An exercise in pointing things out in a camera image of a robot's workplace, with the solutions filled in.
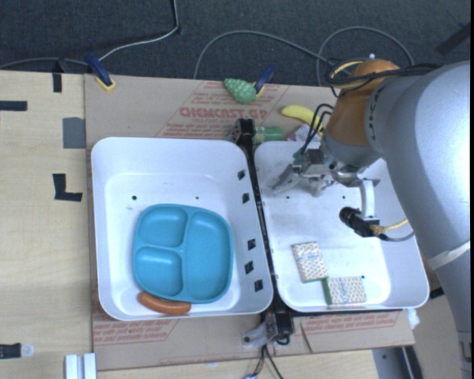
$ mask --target blue clamp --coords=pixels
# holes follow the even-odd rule
[[[254,89],[256,90],[256,93],[259,94],[263,86],[266,83],[269,83],[273,77],[274,77],[274,66],[269,66],[254,85]]]
[[[103,67],[102,62],[98,60],[95,56],[90,54],[85,55],[85,62],[88,63],[88,66],[92,72],[96,75],[96,81],[107,91],[112,90],[116,86],[116,82],[111,79],[109,72],[106,71]]]

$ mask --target brown hot dog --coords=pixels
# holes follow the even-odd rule
[[[137,296],[139,303],[155,312],[165,313],[172,316],[188,313],[191,310],[189,302],[173,302],[170,300],[160,299],[146,292],[141,292]]]

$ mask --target cardboard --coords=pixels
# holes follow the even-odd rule
[[[97,292],[89,154],[105,137],[224,139],[238,118],[254,119],[257,128],[279,126],[286,138],[302,123],[282,116],[282,107],[301,104],[315,109],[320,103],[334,104],[335,97],[329,88],[268,84],[257,101],[243,105],[219,81],[113,78],[117,85],[107,92],[94,76],[85,75],[92,333],[98,370],[256,358],[259,351],[244,347],[242,336],[258,326],[257,315],[123,322],[105,314]],[[301,355],[412,343],[405,311],[327,314],[296,317],[290,344],[274,345],[273,353]]]

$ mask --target white tray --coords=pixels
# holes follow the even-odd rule
[[[266,142],[255,152],[265,224],[278,291],[284,302],[302,313],[402,309],[423,305],[429,287],[415,239],[383,242],[378,238],[361,238],[340,221],[339,211],[344,206],[361,208],[359,189],[336,184],[327,188],[320,197],[313,197],[309,182],[304,180],[294,189],[273,194],[271,187],[300,146],[298,142]],[[363,177],[381,179],[374,190],[376,216],[381,219],[381,224],[390,225],[403,220],[404,213],[385,162],[379,160],[373,164]],[[406,225],[389,235],[402,237],[410,229]],[[327,306],[321,283],[302,283],[291,245],[312,241],[318,241],[331,276],[364,276],[365,303]]]
[[[213,303],[194,304],[187,317],[259,313],[271,303],[258,212],[240,148],[226,141],[109,137],[96,143],[91,162],[98,291],[109,315],[124,321],[168,317],[138,303],[141,289],[132,273],[138,217],[164,203],[216,212],[233,235],[228,292]],[[250,240],[255,246],[248,246]]]

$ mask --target blue clamp handle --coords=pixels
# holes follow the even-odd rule
[[[109,76],[109,72],[105,70],[103,67],[102,62],[98,60],[95,56],[90,54],[85,55],[85,62],[88,63],[88,66],[91,68],[93,73],[107,86],[111,87],[113,82],[111,77]]]
[[[254,89],[258,94],[264,84],[269,83],[272,78],[274,77],[274,66],[269,66],[266,71],[260,76],[256,84],[254,85]]]

